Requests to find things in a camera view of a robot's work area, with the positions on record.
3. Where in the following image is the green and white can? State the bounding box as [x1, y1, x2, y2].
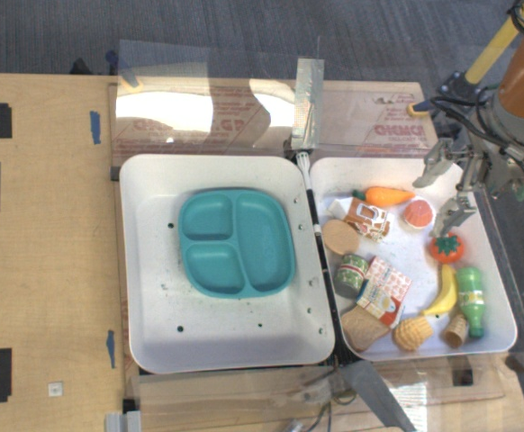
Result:
[332, 253, 371, 299]

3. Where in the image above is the green bottle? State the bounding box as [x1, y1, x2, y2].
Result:
[455, 265, 486, 338]

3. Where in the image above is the tan ice cream cone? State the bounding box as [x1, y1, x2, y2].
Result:
[443, 312, 471, 350]

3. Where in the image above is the orange carrot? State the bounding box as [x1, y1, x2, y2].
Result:
[351, 185, 417, 209]

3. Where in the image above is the yellow banana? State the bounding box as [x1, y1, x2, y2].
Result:
[420, 263, 459, 319]

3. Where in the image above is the teal divided plate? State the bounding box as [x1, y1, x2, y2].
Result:
[177, 187, 297, 301]

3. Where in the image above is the red and yellow carton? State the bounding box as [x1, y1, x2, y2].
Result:
[356, 279, 405, 330]

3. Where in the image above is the pink patterned packet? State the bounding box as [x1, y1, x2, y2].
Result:
[364, 256, 413, 304]

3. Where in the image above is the pink round fruit slice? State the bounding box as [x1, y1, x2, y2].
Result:
[402, 198, 437, 230]

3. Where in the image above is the white and brown carton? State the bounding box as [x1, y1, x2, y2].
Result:
[327, 196, 396, 244]

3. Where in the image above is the brown cardboard board red print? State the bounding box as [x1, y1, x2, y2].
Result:
[108, 78, 524, 432]

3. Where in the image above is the yellow corn piece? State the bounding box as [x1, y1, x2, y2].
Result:
[393, 315, 435, 352]

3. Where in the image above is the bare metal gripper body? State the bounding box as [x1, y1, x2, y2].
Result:
[457, 139, 524, 198]

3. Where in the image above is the brown bread slice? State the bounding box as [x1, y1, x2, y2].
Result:
[339, 304, 392, 353]

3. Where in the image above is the red tomato with green top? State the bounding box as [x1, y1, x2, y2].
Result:
[429, 232, 465, 266]

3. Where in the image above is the white plastic tray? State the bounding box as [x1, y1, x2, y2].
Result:
[309, 156, 519, 363]
[118, 153, 337, 375]

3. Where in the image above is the tan round biscuit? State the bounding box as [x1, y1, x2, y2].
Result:
[321, 219, 362, 257]

